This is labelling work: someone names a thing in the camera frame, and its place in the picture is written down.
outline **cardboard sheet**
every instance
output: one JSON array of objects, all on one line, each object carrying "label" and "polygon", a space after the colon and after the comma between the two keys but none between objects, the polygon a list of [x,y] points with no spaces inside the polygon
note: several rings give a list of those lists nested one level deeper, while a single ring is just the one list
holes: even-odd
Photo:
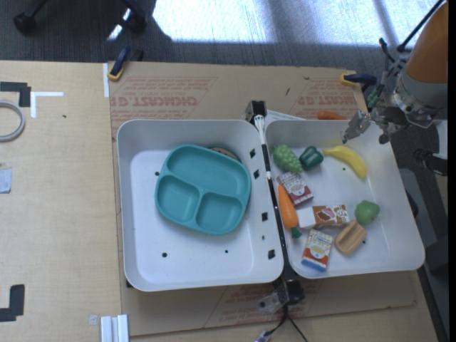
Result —
[{"label": "cardboard sheet", "polygon": [[[123,272],[115,143],[118,128],[127,120],[139,118],[240,119],[251,100],[264,100],[268,110],[299,118],[317,118],[323,109],[351,118],[366,105],[359,85],[339,83],[342,73],[350,72],[336,68],[129,62],[120,81],[109,82],[121,301],[122,312],[130,316],[132,336],[276,321],[281,314],[258,311],[258,300],[272,292],[270,284],[156,293],[128,287]],[[306,298],[292,307],[294,318],[409,306],[415,300],[407,272],[300,281]]]}]

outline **toy banana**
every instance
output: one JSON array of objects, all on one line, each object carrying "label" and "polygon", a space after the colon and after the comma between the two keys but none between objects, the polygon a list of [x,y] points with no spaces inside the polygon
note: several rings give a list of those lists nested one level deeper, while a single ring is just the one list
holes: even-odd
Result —
[{"label": "toy banana", "polygon": [[361,177],[366,177],[367,169],[364,159],[354,150],[345,145],[337,145],[322,151],[324,155],[330,155],[344,161],[353,168],[353,171]]}]

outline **small carton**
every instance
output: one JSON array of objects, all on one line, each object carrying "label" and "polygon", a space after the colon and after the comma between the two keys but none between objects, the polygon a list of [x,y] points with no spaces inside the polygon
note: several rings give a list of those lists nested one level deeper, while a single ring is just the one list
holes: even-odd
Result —
[{"label": "small carton", "polygon": [[294,206],[314,197],[314,194],[312,194],[309,186],[307,186],[303,177],[299,173],[285,172],[277,177],[277,181],[285,187],[285,190],[290,196]]},{"label": "small carton", "polygon": [[328,266],[329,252],[332,244],[332,236],[317,229],[311,229],[301,263],[320,271],[325,271]]},{"label": "small carton", "polygon": [[344,204],[328,207],[326,205],[313,206],[304,209],[299,216],[301,228],[338,227],[348,223],[347,208]]}]

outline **teal divided plate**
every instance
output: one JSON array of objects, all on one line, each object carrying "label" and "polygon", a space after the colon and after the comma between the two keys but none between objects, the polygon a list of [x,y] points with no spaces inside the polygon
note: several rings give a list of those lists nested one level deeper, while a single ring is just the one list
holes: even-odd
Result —
[{"label": "teal divided plate", "polygon": [[181,145],[162,166],[155,204],[174,223],[222,235],[241,222],[250,189],[250,176],[241,162],[205,147]]}]

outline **table surface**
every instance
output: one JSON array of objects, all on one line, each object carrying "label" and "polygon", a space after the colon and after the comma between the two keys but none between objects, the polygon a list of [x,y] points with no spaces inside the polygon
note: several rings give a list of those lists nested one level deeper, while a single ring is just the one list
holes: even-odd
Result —
[{"label": "table surface", "polygon": [[[26,128],[0,143],[11,192],[0,195],[0,309],[26,287],[24,315],[0,323],[2,341],[98,341],[91,316],[121,314],[110,103],[101,63],[0,61],[0,81],[64,92],[25,108]],[[10,98],[10,93],[0,93]],[[420,280],[415,304],[296,320],[309,341],[436,341]],[[135,341],[253,341],[276,322],[135,337]],[[275,341],[301,341],[290,323]]]}]

